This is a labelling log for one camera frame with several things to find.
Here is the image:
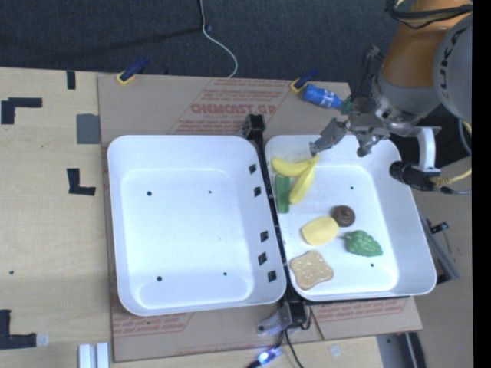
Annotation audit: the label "white plastic tray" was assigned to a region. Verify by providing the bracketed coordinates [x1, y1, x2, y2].
[264, 133, 438, 303]
[107, 134, 288, 317]

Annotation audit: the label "yellow banana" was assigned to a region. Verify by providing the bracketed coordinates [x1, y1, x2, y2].
[270, 153, 321, 205]

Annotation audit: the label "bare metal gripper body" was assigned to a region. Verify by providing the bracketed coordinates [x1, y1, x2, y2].
[342, 98, 422, 142]

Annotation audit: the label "thin black rod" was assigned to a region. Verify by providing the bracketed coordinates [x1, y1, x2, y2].
[255, 136, 296, 306]

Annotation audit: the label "brown chocolate doughnut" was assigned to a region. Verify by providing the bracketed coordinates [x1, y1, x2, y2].
[331, 205, 357, 228]

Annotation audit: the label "yellow potato chip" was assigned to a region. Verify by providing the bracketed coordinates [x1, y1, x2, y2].
[300, 215, 340, 246]

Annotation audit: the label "tan bread slice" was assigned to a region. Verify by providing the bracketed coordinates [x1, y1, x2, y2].
[288, 250, 334, 291]

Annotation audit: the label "brown cardboard board red print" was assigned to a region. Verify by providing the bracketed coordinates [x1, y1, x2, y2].
[96, 73, 423, 363]

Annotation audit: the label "black cylinder on white bracket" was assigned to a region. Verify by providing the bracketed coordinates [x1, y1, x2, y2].
[388, 126, 442, 192]

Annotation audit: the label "green bean pod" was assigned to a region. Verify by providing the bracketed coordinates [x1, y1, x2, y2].
[274, 173, 292, 215]

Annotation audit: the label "green grapes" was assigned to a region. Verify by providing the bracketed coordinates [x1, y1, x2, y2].
[341, 230, 384, 258]

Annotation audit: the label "blue plastic bottle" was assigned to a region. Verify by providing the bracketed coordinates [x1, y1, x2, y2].
[301, 84, 344, 110]

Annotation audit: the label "black block with wires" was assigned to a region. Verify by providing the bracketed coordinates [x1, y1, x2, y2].
[242, 113, 267, 141]
[282, 299, 310, 327]

